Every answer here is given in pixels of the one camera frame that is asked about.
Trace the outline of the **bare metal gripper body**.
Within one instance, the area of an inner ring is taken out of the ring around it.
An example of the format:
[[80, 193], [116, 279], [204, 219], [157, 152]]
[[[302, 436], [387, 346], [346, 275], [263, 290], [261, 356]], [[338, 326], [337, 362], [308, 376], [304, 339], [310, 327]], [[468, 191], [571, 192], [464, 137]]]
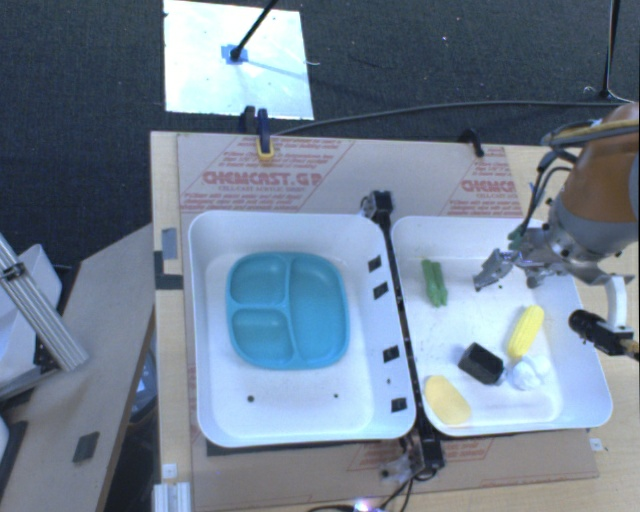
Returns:
[[571, 275], [587, 285], [604, 285], [610, 277], [599, 263], [621, 251], [621, 229], [617, 225], [579, 225], [574, 231], [563, 225], [518, 227], [516, 251], [521, 253], [516, 266], [524, 273], [544, 268], [552, 276]]

